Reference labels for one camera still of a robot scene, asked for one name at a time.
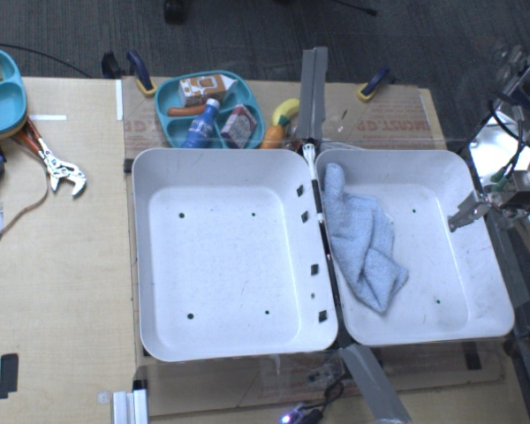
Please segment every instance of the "brown cord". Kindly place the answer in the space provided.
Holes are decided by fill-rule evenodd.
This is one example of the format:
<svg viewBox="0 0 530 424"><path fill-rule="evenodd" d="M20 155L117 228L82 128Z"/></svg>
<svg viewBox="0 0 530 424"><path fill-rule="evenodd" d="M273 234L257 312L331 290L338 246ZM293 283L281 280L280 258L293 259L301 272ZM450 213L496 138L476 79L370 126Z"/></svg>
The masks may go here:
<svg viewBox="0 0 530 424"><path fill-rule="evenodd" d="M39 164L42 164L41 159L38 159L33 153L30 153L30 151L26 148L22 149L25 153L29 154L31 158L33 158L36 162L39 162ZM47 195L49 193L49 181L47 180L47 174L45 175L45 193L43 196L37 200L36 202L30 204L29 206L24 207L21 209L13 218L12 220L6 224L2 230L0 230L0 236L3 236L7 231L11 229L11 227L27 212L30 212L31 210L34 210L35 208L39 208L45 199L47 198Z"/></svg>

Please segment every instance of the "yellow banana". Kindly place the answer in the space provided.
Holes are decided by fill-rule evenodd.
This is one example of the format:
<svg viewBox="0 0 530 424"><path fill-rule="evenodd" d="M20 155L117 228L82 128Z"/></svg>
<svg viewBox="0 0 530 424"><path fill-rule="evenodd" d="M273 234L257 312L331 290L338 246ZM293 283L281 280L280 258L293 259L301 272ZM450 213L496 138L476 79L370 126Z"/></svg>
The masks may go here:
<svg viewBox="0 0 530 424"><path fill-rule="evenodd" d="M281 117L287 117L291 119L294 115L299 112L300 100L299 99L288 99L281 103L275 111L273 111L273 117L271 118L271 125L279 124Z"/></svg>

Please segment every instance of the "blue plastic tray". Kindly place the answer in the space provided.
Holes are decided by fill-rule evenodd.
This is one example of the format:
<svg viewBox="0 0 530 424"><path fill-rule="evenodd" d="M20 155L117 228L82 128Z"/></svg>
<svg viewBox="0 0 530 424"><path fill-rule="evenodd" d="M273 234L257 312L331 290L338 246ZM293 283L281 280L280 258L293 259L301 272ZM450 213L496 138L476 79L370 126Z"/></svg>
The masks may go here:
<svg viewBox="0 0 530 424"><path fill-rule="evenodd" d="M0 140L12 136L24 124L27 98L18 66L0 50Z"/></svg>
<svg viewBox="0 0 530 424"><path fill-rule="evenodd" d="M223 128L228 116L236 105L243 103L247 109L252 113L257 121L257 126L255 127L251 137L247 141L245 149L257 148L263 141L263 136L265 134L265 124L263 123L263 115L257 101L255 101L254 94L252 93L249 86L239 77L238 75L228 72L228 71L208 71L208 72L197 72L194 74L182 75L180 77L175 77L164 81L157 89L155 93L155 110L157 112L157 117L163 128L165 137L167 141L173 148L179 148L183 141L186 139L186 134L188 129L193 122L195 117L169 117L167 116L167 110L169 107L181 107L181 102L178 97L178 83L182 79L188 79L190 77L198 77L200 75L209 75L209 74L223 74L227 77L235 79L238 81L237 86L234 88L233 92L226 98L218 115L216 117L214 135L212 141L209 143L209 148L230 148L220 135L220 131Z"/></svg>

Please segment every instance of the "blue bottle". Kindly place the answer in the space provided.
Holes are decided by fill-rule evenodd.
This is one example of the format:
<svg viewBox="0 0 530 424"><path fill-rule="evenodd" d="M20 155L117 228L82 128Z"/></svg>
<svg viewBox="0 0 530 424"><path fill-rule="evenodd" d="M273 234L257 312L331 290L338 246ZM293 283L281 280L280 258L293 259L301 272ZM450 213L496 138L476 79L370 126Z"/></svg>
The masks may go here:
<svg viewBox="0 0 530 424"><path fill-rule="evenodd" d="M208 99L204 111L191 123L182 148L205 148L214 132L214 118L220 108L216 99Z"/></svg>

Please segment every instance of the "blue towel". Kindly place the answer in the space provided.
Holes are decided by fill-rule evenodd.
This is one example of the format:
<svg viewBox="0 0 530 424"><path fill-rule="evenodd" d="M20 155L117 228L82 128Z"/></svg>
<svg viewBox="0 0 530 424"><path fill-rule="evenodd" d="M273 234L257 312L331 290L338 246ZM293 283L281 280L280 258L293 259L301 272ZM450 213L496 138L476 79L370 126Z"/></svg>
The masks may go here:
<svg viewBox="0 0 530 424"><path fill-rule="evenodd" d="M408 270L391 258L394 231L378 201L345 193L344 186L344 170L329 163L323 194L329 242L357 298L383 313Z"/></svg>

